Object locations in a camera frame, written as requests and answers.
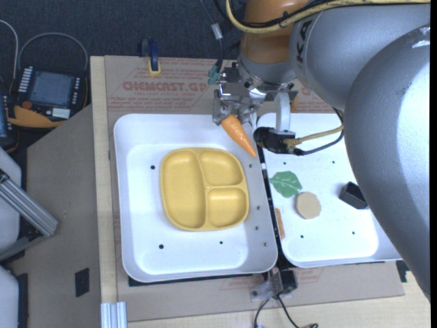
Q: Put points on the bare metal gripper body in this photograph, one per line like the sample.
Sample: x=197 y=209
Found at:
x=243 y=92

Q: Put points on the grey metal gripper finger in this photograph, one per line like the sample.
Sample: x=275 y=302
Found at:
x=248 y=116
x=220 y=112

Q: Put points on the orange carrot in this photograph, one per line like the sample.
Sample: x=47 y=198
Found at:
x=239 y=136

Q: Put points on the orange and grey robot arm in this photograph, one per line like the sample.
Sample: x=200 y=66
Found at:
x=375 y=80

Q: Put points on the thin black and white rod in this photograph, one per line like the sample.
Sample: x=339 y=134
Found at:
x=263 y=168

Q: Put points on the green lettuce leaf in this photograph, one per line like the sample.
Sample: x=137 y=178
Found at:
x=286 y=184

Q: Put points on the yellow divided plate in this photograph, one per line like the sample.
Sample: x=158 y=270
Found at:
x=184 y=190

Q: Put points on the beige round biscuit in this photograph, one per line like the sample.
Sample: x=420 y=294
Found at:
x=308 y=205

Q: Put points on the white plastic tray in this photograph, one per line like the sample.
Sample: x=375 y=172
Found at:
x=143 y=217
x=327 y=244

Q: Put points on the black wedge block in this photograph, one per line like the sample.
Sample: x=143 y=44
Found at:
x=353 y=197

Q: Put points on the brown cardboard board, red print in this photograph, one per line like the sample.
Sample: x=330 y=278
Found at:
x=170 y=302

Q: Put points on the black cylinder on white bracket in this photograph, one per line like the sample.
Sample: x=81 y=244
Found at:
x=276 y=138

